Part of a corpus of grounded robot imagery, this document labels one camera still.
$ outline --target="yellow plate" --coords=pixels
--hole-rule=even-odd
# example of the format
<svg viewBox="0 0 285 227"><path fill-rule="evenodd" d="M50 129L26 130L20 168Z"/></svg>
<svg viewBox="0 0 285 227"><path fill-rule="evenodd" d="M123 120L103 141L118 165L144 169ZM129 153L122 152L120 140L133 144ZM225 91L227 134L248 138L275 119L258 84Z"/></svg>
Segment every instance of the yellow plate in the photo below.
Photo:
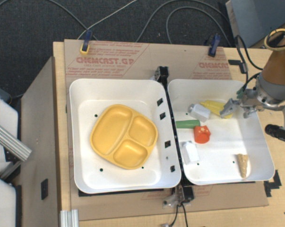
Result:
<svg viewBox="0 0 285 227"><path fill-rule="evenodd" d="M125 169L141 167L150 156L158 137L147 117L124 105L108 107L96 122L90 143L93 150Z"/></svg>

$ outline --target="black cable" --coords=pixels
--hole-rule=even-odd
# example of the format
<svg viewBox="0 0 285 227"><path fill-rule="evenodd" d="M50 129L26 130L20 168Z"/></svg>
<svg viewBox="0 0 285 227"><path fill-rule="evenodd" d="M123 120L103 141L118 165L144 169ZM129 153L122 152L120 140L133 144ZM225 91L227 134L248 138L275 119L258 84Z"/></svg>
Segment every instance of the black cable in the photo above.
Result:
<svg viewBox="0 0 285 227"><path fill-rule="evenodd" d="M177 215L178 215L178 207L179 207L179 205L177 205L177 207L176 207L176 215L175 215L174 221L169 225L169 227L172 227L176 222Z"/></svg>
<svg viewBox="0 0 285 227"><path fill-rule="evenodd" d="M237 47L237 50L238 50L238 53L239 53L240 57L243 58L243 56L242 56L242 54L241 54L241 52L240 52L238 39L241 40L241 42L242 42L242 44L243 44L243 47L244 47L244 50L245 50L245 53L246 53L246 56L247 56L247 59L248 59L249 62L253 65L253 67L254 67L254 68L257 68L258 70L263 70L263 68L256 66L255 63L252 62L252 60L250 59L250 55L248 54L248 51L247 51L247 47L246 47L246 45L245 45L245 42L243 41L243 39L242 39L242 37L241 37L240 35L237 35L234 40L235 40L235 45L236 45L236 47Z"/></svg>
<svg viewBox="0 0 285 227"><path fill-rule="evenodd" d="M245 84L247 85L250 82L250 79L248 79L248 70L246 71L246 78L245 78Z"/></svg>
<svg viewBox="0 0 285 227"><path fill-rule="evenodd" d="M0 2L0 7L5 4L6 2L8 2L10 0L4 0L2 2ZM54 0L46 0L46 1L49 1L55 5L57 5L58 7L62 8L64 11L66 11L69 15L71 15L85 30L87 30L87 27L71 12L69 11L67 8L65 8L64 6L62 6L61 4L55 2Z"/></svg>
<svg viewBox="0 0 285 227"><path fill-rule="evenodd" d="M248 84L251 80L257 78L259 75L260 75L260 72L259 72L259 73L256 73L256 74L253 75L251 78L249 78L248 80L246 80L246 83L242 86L242 90L245 91L245 89L246 89L246 87L247 87L247 84Z"/></svg>
<svg viewBox="0 0 285 227"><path fill-rule="evenodd" d="M216 25L219 27L219 29L221 30L223 36L225 37L228 45L231 47L231 43L229 42L229 40L227 39L227 36L226 34L224 33L223 29L221 28L221 26L219 25L219 23L217 22L217 20L215 20L209 13L207 13L206 11L202 10L202 9L199 9L199 8L196 8L196 7L189 7L189 6L186 6L186 7L179 7L179 8L176 8L175 10L173 10L169 16L167 17L167 20L166 20L166 24L165 24L165 28L166 28L166 35L168 37L168 40L169 42L172 44L172 41L171 41L171 37L170 37L170 34L169 34L169 30L168 30L168 22L170 20L170 17L177 11L181 10L181 9L193 9L193 10L197 10L197 11L200 11L202 13L204 13L205 15L209 16L215 23Z"/></svg>
<svg viewBox="0 0 285 227"><path fill-rule="evenodd" d="M183 212L184 212L184 217L185 217L185 224L186 224L186 227L189 227L189 224L188 224L188 219L186 217L186 211L185 211L185 207L183 205L183 203L181 203L181 206L183 208Z"/></svg>
<svg viewBox="0 0 285 227"><path fill-rule="evenodd" d="M16 96L13 96L12 99L13 99L13 100L14 100L14 99L18 99L18 98L22 97L23 95L24 95L24 93L19 94L19 95L16 95Z"/></svg>
<svg viewBox="0 0 285 227"><path fill-rule="evenodd" d="M176 1L193 1L193 2L196 2L196 3L203 4L203 5L205 5L205 6L208 6L209 8L211 8L211 9L215 10L216 12L218 12L218 13L227 21L228 25L231 27L228 18L227 18L221 11L219 11L219 10L216 9L215 7L209 5L209 4L205 3L205 2L202 2L202 1L199 1L199 0L170 0L170 1L167 1L167 2L163 3L162 5L160 5L160 6L152 13L152 15L151 15L150 18L148 19L147 23L145 24L144 28L142 29L140 35L138 36L138 39L137 39L135 42L138 42L138 41L141 39L141 37L142 37L142 35L144 34L144 32L145 32L147 26L148 26L149 23L151 22L153 16L154 16L162 7L164 7L165 5L167 5L167 4L169 4L169 3L176 2Z"/></svg>
<svg viewBox="0 0 285 227"><path fill-rule="evenodd" d="M245 74L246 74L246 79L245 79L245 84L247 84L247 82L248 82L247 64L246 64L246 61L245 61L245 59L244 59L244 57L243 57L243 55L242 55L242 53L241 53L241 50L240 50L240 47L239 47L239 43L238 43L238 37L237 37L237 36L235 37L235 45L236 45L237 52L238 52L238 54L239 54L239 56L240 56L240 58L241 58L243 67L246 66L246 72L245 72Z"/></svg>

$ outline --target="white cable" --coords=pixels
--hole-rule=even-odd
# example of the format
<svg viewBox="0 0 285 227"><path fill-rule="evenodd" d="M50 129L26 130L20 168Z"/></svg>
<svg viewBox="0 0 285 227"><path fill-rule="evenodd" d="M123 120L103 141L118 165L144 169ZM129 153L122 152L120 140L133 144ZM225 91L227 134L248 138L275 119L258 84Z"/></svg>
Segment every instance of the white cable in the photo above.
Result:
<svg viewBox="0 0 285 227"><path fill-rule="evenodd" d="M136 2L136 1L138 1L138 0L133 0L132 2L129 2L128 4L124 5L122 8L116 10L115 12L111 13L110 15L108 15L108 16L102 18L101 20L99 20L98 22L92 24L92 25L91 25L90 27L88 27L87 29L90 29L90 28L94 27L95 25L97 25L97 24L101 23L102 21L106 20L107 18L113 16L114 14L118 13L119 11L123 10L124 8L126 8L127 6L131 5L132 3ZM80 39L81 36L82 36L85 32L86 32L86 30L85 30L84 32L82 32L81 35L80 35L77 39Z"/></svg>

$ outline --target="small plastic toy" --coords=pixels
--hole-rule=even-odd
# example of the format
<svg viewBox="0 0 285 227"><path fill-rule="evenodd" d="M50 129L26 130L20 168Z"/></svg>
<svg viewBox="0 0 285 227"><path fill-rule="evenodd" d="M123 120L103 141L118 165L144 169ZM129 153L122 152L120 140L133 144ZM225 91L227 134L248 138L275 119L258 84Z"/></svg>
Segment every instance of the small plastic toy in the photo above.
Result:
<svg viewBox="0 0 285 227"><path fill-rule="evenodd" d="M241 177L246 178L248 155L238 154L237 158L238 158Z"/></svg>
<svg viewBox="0 0 285 227"><path fill-rule="evenodd" d="M190 163L199 161L196 144L194 144L190 140L183 143L181 151L185 164L188 165Z"/></svg>
<svg viewBox="0 0 285 227"><path fill-rule="evenodd" d="M194 128L195 142L199 144L204 144L209 141L210 131L207 126L196 126Z"/></svg>
<svg viewBox="0 0 285 227"><path fill-rule="evenodd" d="M206 100L205 102L200 102L200 104L206 108L208 108L212 113L221 116L220 111L224 109L225 103L221 102L216 102L216 101L211 101L211 100ZM228 114L224 116L226 119L230 119L233 116L233 114Z"/></svg>
<svg viewBox="0 0 285 227"><path fill-rule="evenodd" d="M196 126L200 126L200 121L197 119L176 121L177 129L194 129Z"/></svg>
<svg viewBox="0 0 285 227"><path fill-rule="evenodd" d="M210 116L210 110L200 104L192 104L189 107L189 113L193 118L199 119L201 122L205 122Z"/></svg>

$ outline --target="white bin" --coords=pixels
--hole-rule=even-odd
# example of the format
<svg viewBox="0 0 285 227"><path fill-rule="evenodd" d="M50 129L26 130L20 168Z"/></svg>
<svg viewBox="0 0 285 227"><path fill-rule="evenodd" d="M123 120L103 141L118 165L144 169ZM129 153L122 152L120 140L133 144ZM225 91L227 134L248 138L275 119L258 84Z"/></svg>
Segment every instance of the white bin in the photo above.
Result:
<svg viewBox="0 0 285 227"><path fill-rule="evenodd" d="M81 191L103 193L172 188L180 182L180 164L161 84L151 80L78 79L71 84L69 96L74 179ZM143 168L120 168L97 155L90 145L89 136L97 119L107 107L115 104L138 111L158 129L157 143Z"/></svg>
<svg viewBox="0 0 285 227"><path fill-rule="evenodd" d="M0 227L16 225L16 190L0 179Z"/></svg>
<svg viewBox="0 0 285 227"><path fill-rule="evenodd" d="M193 119L188 113L191 104L214 100L226 103L236 98L236 91L243 83L232 80L176 79L170 82L168 91L176 121ZM244 119L243 109L238 108L231 119L221 119L211 114L201 123L211 132L209 142L197 144L199 161L185 164L188 180L197 185L237 183L269 180L275 173L274 164L265 141L258 115ZM193 130L177 129L179 145L194 141ZM237 154L248 154L247 177L242 179Z"/></svg>

